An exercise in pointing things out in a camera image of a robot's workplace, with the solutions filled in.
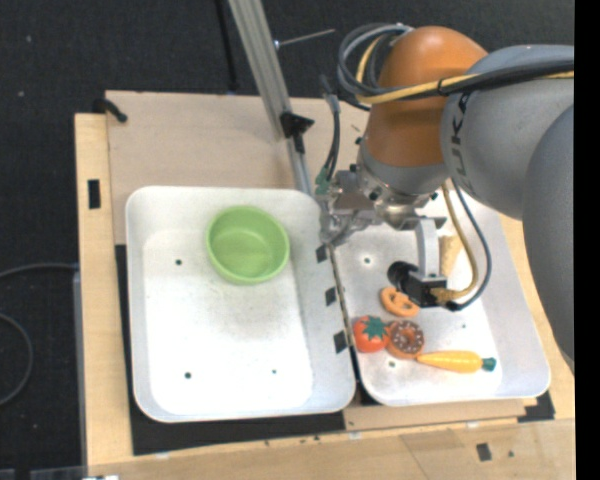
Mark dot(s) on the thin black and white rod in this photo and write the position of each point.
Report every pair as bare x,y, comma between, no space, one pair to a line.
341,298

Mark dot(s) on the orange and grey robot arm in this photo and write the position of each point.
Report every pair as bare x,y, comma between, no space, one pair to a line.
500,148

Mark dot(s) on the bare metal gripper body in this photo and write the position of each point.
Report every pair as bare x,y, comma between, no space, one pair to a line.
367,203

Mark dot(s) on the pale wooden board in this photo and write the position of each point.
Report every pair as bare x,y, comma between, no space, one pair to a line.
97,318

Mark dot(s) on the black cylinder on white bracket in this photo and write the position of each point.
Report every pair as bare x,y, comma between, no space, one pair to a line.
420,285

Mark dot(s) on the yellow carrot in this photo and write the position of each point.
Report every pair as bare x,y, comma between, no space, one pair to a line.
455,361

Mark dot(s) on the brown sprinkled doughnut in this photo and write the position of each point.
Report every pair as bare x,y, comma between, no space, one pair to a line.
405,340

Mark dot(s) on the white plastic tray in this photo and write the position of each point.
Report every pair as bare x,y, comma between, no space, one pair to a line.
230,333
445,328

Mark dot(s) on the orange pretzel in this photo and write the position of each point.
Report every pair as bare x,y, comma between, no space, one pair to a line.
397,304

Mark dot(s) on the red tomato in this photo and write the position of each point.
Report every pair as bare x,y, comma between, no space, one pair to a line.
369,335

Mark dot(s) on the green bowl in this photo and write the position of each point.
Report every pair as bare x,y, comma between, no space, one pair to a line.
247,245

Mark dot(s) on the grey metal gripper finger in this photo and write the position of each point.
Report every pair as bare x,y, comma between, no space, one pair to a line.
329,230
350,228

